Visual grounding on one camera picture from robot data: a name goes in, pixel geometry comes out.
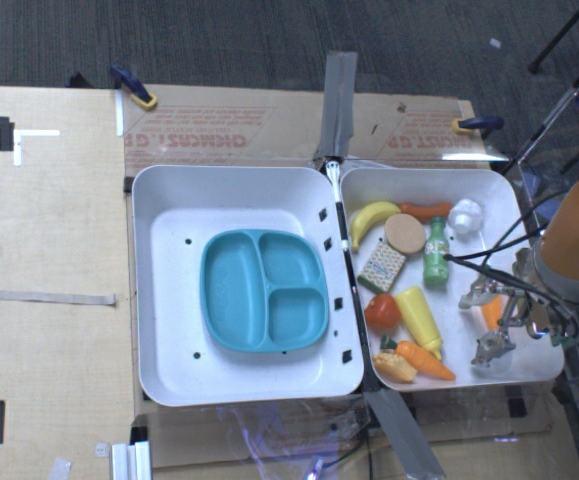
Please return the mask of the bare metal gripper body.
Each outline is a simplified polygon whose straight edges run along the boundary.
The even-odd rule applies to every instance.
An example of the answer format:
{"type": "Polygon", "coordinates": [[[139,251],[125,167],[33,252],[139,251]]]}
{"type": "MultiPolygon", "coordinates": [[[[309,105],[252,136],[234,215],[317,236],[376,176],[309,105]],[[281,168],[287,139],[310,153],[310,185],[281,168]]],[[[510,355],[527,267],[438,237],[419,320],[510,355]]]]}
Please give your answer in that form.
{"type": "Polygon", "coordinates": [[[566,299],[546,284],[539,272],[538,252],[523,248],[516,254],[512,274],[527,288],[512,288],[514,310],[511,320],[524,327],[533,339],[572,337],[572,308],[566,299]]]}

